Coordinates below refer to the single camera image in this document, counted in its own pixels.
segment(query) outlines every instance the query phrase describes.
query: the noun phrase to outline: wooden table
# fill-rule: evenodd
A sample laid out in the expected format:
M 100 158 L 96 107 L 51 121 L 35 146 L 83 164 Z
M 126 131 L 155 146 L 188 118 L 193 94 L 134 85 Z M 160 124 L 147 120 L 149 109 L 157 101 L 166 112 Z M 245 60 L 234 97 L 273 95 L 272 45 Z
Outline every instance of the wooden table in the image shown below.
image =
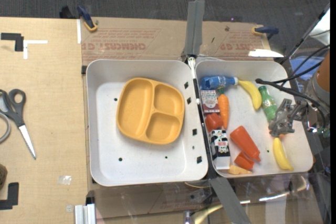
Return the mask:
M 73 223 L 73 206 L 85 205 L 86 137 L 81 75 L 81 45 L 76 20 L 1 18 L 2 33 L 20 33 L 29 44 L 28 59 L 14 41 L 0 40 L 0 89 L 26 93 L 24 120 L 36 160 L 14 122 L 0 144 L 7 168 L 0 199 L 9 183 L 19 183 L 18 205 L 0 211 L 1 223 Z M 71 181 L 62 180 L 70 176 Z

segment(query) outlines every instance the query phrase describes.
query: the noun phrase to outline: blue bottle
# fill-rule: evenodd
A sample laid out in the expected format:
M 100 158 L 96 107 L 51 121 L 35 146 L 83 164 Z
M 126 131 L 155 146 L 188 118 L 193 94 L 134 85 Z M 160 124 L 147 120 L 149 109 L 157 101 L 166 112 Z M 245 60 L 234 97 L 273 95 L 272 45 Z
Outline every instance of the blue bottle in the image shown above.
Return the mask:
M 217 90 L 218 88 L 224 88 L 229 85 L 238 85 L 238 79 L 236 77 L 204 77 L 201 80 L 202 90 Z

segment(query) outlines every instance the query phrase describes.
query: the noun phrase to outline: scissor handle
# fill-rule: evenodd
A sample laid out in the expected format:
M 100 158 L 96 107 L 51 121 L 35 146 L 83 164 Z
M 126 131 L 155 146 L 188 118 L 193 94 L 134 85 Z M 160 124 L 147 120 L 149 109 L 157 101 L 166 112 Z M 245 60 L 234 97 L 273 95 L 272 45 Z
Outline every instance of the scissor handle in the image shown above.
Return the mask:
M 9 118 L 11 118 L 13 121 L 15 121 L 18 127 L 24 125 L 25 122 L 23 120 L 23 106 L 26 102 L 26 94 L 19 89 L 13 89 L 9 93 L 4 90 L 0 90 L 0 93 L 2 93 L 5 105 L 8 109 L 7 111 L 2 111 L 0 109 L 0 111 Z M 15 96 L 17 94 L 20 94 L 22 96 L 22 100 L 20 102 L 15 101 Z
M 22 97 L 20 102 L 15 101 L 15 97 L 16 97 L 17 94 L 21 95 L 21 97 Z M 20 116 L 22 116 L 23 115 L 23 106 L 26 103 L 25 92 L 22 91 L 22 90 L 19 90 L 19 89 L 13 89 L 12 91 L 10 91 L 8 93 L 8 97 L 9 97 L 9 100 L 11 101 L 11 103 L 12 103 L 14 109 L 15 109 L 15 112 L 18 113 Z

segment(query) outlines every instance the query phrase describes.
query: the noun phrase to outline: orange toy food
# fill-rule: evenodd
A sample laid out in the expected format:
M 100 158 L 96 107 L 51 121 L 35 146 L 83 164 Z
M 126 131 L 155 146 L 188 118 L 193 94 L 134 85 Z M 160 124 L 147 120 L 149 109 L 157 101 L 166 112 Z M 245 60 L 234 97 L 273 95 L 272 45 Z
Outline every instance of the orange toy food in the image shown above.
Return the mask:
M 242 151 L 235 158 L 235 163 L 239 167 L 241 167 L 243 169 L 246 169 L 246 170 L 251 170 L 253 168 L 253 165 L 254 165 L 254 161 L 252 161 L 248 157 L 246 157 L 246 155 Z
M 252 140 L 249 133 L 243 126 L 239 126 L 230 134 L 230 139 L 240 147 L 241 150 L 251 159 L 256 159 L 260 162 L 260 151 Z
M 212 113 L 205 118 L 205 126 L 208 132 L 223 126 L 223 120 L 217 113 Z
M 227 129 L 227 124 L 229 122 L 229 98 L 225 94 L 220 94 L 217 101 L 224 129 Z

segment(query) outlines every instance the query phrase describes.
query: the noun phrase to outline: yellow plate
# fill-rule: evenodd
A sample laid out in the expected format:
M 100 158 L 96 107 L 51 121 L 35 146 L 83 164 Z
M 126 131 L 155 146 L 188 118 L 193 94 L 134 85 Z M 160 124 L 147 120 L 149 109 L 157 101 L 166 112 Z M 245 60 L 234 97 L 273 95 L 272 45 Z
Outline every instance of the yellow plate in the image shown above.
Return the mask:
M 134 78 L 121 92 L 117 126 L 130 138 L 152 144 L 172 143 L 181 132 L 183 117 L 184 98 L 168 84 Z

